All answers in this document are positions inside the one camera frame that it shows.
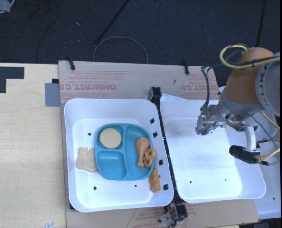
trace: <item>white tray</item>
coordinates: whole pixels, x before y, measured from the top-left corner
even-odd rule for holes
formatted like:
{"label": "white tray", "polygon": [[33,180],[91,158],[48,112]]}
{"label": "white tray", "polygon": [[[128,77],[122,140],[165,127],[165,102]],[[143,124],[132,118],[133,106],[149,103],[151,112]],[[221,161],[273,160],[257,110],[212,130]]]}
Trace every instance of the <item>white tray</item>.
{"label": "white tray", "polygon": [[195,127],[203,100],[168,100],[161,115],[179,196],[188,203],[255,199],[265,194],[258,164],[229,154],[232,145],[246,146],[246,135],[217,128],[197,135]]}
{"label": "white tray", "polygon": [[[76,210],[93,212],[165,206],[171,203],[174,189],[157,108],[152,102],[144,99],[77,98],[66,103],[64,117],[69,199]],[[94,147],[96,132],[106,124],[135,124],[148,131],[156,149],[154,168],[158,169],[160,175],[160,191],[151,191],[149,178],[110,180],[99,171],[90,173],[76,167],[78,149]]]}

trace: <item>blue plate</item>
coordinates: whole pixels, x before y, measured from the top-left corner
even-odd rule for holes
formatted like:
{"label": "blue plate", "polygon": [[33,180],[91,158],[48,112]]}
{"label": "blue plate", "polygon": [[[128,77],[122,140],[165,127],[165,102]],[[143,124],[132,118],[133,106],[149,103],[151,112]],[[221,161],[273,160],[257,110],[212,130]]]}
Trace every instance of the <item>blue plate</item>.
{"label": "blue plate", "polygon": [[[114,149],[105,148],[100,143],[100,133],[106,128],[114,128],[122,137],[121,143]],[[140,126],[121,123],[102,126],[95,138],[95,160],[98,171],[112,180],[134,181],[147,178],[153,170],[153,164],[150,168],[137,167],[139,155],[135,144],[141,137],[149,139],[151,148],[150,135]]]}

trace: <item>toy chicken drumstick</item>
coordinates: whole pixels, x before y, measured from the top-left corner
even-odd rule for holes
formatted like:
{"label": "toy chicken drumstick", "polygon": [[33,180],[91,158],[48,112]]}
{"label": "toy chicken drumstick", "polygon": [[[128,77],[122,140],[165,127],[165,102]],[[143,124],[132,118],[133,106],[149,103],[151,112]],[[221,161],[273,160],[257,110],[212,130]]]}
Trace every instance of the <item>toy chicken drumstick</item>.
{"label": "toy chicken drumstick", "polygon": [[141,137],[137,139],[136,148],[139,155],[138,163],[137,163],[138,167],[144,167],[143,157],[149,146],[150,146],[150,141],[148,140],[148,138]]}

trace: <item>cardboard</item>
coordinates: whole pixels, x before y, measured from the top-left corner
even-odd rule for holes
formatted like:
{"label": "cardboard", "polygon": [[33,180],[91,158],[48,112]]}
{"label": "cardboard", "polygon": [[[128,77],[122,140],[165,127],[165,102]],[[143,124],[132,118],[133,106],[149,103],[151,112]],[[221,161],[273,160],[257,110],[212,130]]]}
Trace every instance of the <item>cardboard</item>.
{"label": "cardboard", "polygon": [[[66,218],[68,228],[138,228],[157,226],[157,217],[164,207],[119,209],[81,213],[70,208],[68,196],[67,154],[63,109],[73,98],[143,99],[151,87],[161,87],[164,94],[184,99],[203,99],[207,86],[200,66],[143,65],[74,61],[59,61],[60,101],[63,133]],[[213,72],[209,75],[210,98],[218,99],[218,85]],[[259,222],[252,199],[186,204],[188,217],[178,228],[205,228]]]}

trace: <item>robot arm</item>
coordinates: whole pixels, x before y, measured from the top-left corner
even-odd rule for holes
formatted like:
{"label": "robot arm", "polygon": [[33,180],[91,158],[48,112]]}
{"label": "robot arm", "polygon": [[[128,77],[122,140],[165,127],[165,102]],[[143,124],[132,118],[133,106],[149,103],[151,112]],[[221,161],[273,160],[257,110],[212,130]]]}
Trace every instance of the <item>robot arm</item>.
{"label": "robot arm", "polygon": [[[230,64],[223,54],[230,48],[242,48],[245,52],[238,63]],[[244,121],[264,110],[280,116],[280,53],[273,54],[264,48],[247,48],[242,45],[225,47],[220,53],[221,62],[233,71],[219,97],[218,105],[209,105],[198,117],[195,128],[198,135],[207,135],[212,129],[229,125],[243,131],[247,147],[232,146],[230,154],[247,163],[258,163],[255,129]]]}

